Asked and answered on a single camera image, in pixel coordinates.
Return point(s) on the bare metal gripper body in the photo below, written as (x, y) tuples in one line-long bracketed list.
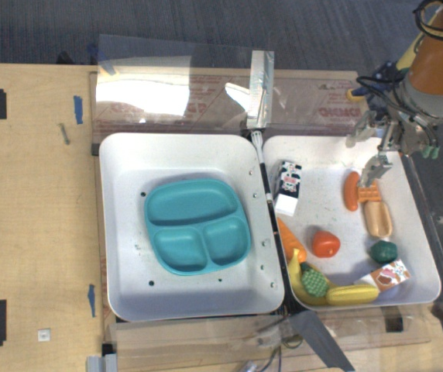
[(409, 136)]

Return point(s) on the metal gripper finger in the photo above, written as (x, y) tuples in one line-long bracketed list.
[(376, 167)]

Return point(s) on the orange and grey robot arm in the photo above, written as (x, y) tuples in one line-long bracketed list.
[(436, 64)]

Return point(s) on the orange biscuit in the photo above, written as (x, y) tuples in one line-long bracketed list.
[(369, 195)]

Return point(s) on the orange sausage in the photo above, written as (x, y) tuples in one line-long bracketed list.
[(351, 192)]

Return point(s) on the tan bread roll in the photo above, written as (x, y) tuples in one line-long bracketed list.
[(377, 219)]

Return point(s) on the white plastic tray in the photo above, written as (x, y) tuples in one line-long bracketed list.
[(324, 207), (128, 192)]

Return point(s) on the dark green broccoli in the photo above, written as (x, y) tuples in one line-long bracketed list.
[(383, 252)]

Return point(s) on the blue and white milk carton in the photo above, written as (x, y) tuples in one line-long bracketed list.
[(289, 180)]

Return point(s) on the red-orange pepper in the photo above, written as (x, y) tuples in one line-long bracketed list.
[(325, 244)]

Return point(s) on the brown cardboard board red print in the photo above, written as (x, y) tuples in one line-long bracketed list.
[(306, 101)]

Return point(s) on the brown and white carton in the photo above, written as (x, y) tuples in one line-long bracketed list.
[(388, 276)]

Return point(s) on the orange carrot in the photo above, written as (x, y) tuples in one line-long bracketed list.
[(289, 238)]

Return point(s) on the yellow corn cob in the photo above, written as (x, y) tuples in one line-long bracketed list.
[(351, 295)]

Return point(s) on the green grapes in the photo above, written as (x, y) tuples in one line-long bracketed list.
[(314, 283)]

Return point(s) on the yellow banana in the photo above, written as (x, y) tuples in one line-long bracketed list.
[(296, 277)]

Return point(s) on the teal divided plate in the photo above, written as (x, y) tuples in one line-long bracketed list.
[(190, 202)]

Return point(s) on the small white square piece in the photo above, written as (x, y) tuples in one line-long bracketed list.
[(43, 335)]

